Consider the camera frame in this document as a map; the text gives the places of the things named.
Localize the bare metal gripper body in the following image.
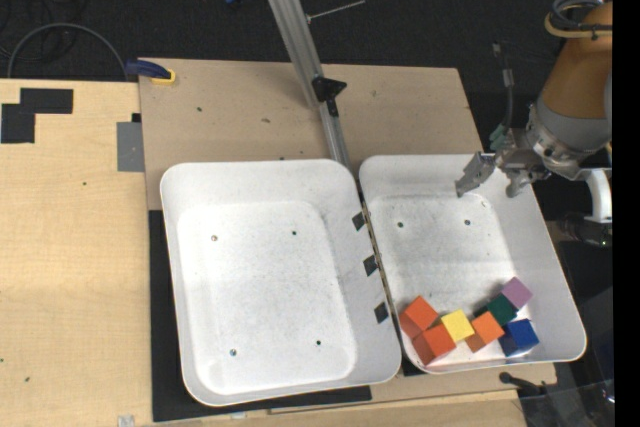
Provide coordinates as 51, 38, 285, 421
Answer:
493, 129, 583, 183

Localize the white plastic tray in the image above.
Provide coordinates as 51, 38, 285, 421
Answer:
357, 153, 588, 376
159, 158, 403, 408

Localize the purple cube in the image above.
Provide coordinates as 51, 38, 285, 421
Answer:
499, 276, 535, 312

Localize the green cube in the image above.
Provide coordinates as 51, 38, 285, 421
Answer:
473, 292, 519, 328

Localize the orange cube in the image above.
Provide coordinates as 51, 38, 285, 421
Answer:
398, 295, 441, 339
411, 323, 458, 367
464, 310, 506, 354

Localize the yellow cube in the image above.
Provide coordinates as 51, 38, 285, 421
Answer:
440, 308, 477, 344

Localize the blue cube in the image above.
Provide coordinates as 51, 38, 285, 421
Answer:
497, 317, 542, 359

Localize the brown flat board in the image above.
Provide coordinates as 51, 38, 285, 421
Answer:
137, 58, 559, 416

